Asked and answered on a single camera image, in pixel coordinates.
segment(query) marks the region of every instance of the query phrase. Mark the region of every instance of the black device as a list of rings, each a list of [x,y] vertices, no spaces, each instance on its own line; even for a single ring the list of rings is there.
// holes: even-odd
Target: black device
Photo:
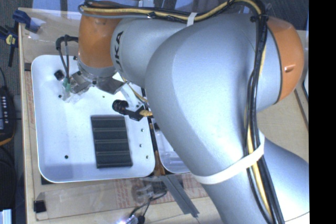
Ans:
[[[0,146],[8,143],[15,133],[16,113],[6,86],[0,87]]]

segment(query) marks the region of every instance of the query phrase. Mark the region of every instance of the white tray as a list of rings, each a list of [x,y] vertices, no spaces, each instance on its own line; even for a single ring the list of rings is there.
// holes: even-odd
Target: white tray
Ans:
[[[35,107],[38,166],[44,178],[53,183],[145,177],[154,170],[155,159],[148,121],[125,116],[131,167],[96,168],[91,115],[120,115],[112,109],[116,95],[90,88],[77,102],[66,103],[61,83],[55,78],[64,70],[59,56],[42,55],[33,61],[31,75]],[[78,71],[70,60],[70,74]]]

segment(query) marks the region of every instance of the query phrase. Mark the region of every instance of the clamp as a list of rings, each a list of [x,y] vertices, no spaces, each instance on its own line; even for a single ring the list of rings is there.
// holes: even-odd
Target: clamp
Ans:
[[[12,67],[13,63],[13,56],[14,56],[14,50],[15,48],[18,48],[18,24],[23,23],[26,24],[26,29],[37,33],[40,26],[37,25],[25,12],[22,10],[16,10],[13,13],[12,18],[14,19],[14,26],[9,27],[0,26],[0,39],[5,40],[6,44],[10,45],[11,50],[9,52],[9,61],[8,66]]]

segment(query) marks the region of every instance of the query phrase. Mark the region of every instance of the white velcro strap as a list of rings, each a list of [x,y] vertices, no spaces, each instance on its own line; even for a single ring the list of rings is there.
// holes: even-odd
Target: white velcro strap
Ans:
[[[264,154],[264,144],[265,137],[260,133],[260,145],[251,154],[244,156],[239,161],[217,174],[210,176],[193,176],[198,182],[205,185],[213,185],[226,181],[255,164]]]
[[[194,19],[196,17],[197,13],[196,12],[191,12],[189,17],[188,17],[188,22],[187,26],[193,25],[194,24]]]

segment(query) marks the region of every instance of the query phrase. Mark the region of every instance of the white cable tie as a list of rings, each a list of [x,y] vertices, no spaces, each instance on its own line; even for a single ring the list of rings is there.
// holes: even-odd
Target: white cable tie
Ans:
[[[191,12],[189,17],[188,17],[188,22],[187,26],[193,25],[194,24],[194,19],[196,17],[197,13],[196,12]]]
[[[255,164],[264,154],[264,144],[265,137],[260,134],[260,145],[251,154],[244,156],[239,161],[217,174],[210,176],[193,176],[199,183],[205,185],[213,185],[226,181]]]

